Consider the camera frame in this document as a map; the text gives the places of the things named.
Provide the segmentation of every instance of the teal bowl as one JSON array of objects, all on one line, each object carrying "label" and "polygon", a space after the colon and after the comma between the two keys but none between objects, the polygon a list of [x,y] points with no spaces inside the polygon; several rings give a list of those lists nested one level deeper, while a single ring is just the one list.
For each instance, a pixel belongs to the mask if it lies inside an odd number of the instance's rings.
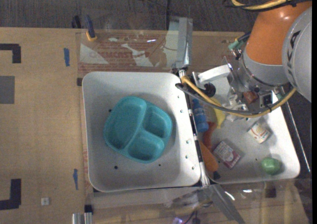
[{"label": "teal bowl", "polygon": [[162,154],[172,133],[170,116],[154,104],[135,96],[124,97],[105,122],[106,144],[140,163],[151,163]]}]

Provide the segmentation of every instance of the green lime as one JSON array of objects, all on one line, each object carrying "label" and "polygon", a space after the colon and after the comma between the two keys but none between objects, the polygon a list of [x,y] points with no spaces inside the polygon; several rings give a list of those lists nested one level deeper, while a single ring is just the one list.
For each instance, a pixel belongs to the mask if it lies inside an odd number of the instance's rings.
[{"label": "green lime", "polygon": [[261,166],[263,170],[265,171],[265,173],[274,175],[279,172],[279,170],[281,169],[282,163],[275,158],[267,157],[261,161]]}]

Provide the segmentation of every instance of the wooden surface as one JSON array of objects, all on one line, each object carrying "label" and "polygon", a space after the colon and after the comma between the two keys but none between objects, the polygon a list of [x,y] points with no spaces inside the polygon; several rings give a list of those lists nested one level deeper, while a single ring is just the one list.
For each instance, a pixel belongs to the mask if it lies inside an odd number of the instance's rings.
[{"label": "wooden surface", "polygon": [[[22,181],[21,205],[18,209],[1,210],[1,224],[66,224],[71,223],[72,213],[84,211],[86,191],[91,188],[84,176],[82,132],[85,128],[81,124],[81,87],[76,84],[75,34],[78,32],[76,29],[0,28],[1,43],[17,43],[22,51],[21,64],[12,63],[10,51],[0,51],[0,76],[15,77],[14,104],[0,104],[0,200],[10,197],[11,179]],[[202,70],[208,64],[219,65],[228,54],[228,43],[240,34],[194,32],[193,63]],[[65,65],[64,48],[70,51],[70,66]],[[78,170],[78,190],[74,169]],[[49,197],[50,205],[41,206],[42,197]],[[299,211],[294,213],[303,222],[289,223],[307,223],[302,208],[298,207],[300,199],[296,198],[296,202],[298,205],[292,204],[291,209]],[[131,208],[130,212],[98,210],[94,218],[97,223],[143,224],[148,223],[146,219],[151,219],[151,223],[171,223],[176,216],[176,213],[162,216],[157,208]],[[258,223],[264,210],[270,216],[273,212],[280,215],[282,209],[285,211],[282,203],[272,207],[259,205],[252,209],[257,219],[250,219],[250,223]],[[201,223],[232,223],[216,208],[205,211]],[[241,209],[240,213],[248,218],[252,211]],[[187,214],[186,209],[179,213]]]}]

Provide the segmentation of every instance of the gray square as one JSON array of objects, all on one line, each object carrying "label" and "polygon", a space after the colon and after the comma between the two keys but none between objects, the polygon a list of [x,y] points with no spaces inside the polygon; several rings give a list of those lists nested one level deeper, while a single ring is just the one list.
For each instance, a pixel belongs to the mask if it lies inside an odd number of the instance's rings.
[{"label": "gray square", "polygon": [[14,104],[14,76],[0,76],[0,104]]}]

